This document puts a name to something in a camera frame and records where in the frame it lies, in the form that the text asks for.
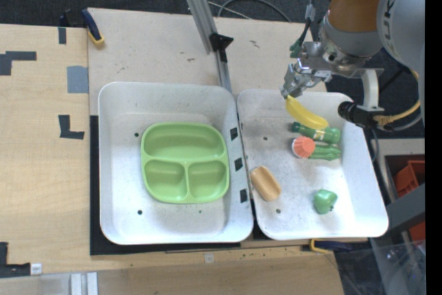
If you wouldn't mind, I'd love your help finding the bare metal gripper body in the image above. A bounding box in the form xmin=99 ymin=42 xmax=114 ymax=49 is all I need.
xmin=295 ymin=41 xmax=367 ymax=83

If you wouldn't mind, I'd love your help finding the yellow banana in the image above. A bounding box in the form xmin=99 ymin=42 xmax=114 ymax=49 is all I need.
xmin=285 ymin=95 xmax=329 ymax=131

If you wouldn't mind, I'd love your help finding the green bottle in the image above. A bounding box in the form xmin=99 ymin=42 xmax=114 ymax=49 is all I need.
xmin=291 ymin=121 xmax=343 ymax=145

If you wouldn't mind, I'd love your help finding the tan hot dog bun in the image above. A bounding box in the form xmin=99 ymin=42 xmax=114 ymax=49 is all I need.
xmin=250 ymin=165 xmax=282 ymax=202

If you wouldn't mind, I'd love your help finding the green pepper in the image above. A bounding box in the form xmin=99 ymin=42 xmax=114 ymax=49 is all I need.
xmin=313 ymin=189 xmax=339 ymax=216

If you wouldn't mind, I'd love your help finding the green divided plate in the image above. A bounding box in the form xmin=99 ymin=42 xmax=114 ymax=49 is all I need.
xmin=140 ymin=122 xmax=231 ymax=204

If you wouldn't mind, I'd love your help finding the white plastic tray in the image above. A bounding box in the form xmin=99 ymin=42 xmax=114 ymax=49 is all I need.
xmin=97 ymin=81 xmax=255 ymax=246
xmin=236 ymin=88 xmax=390 ymax=242

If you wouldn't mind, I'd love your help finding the pale wood board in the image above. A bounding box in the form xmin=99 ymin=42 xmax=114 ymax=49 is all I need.
xmin=86 ymin=7 xmax=369 ymax=250

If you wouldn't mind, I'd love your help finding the black cylinder on white bracket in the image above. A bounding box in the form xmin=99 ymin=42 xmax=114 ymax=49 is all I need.
xmin=337 ymin=68 xmax=386 ymax=131

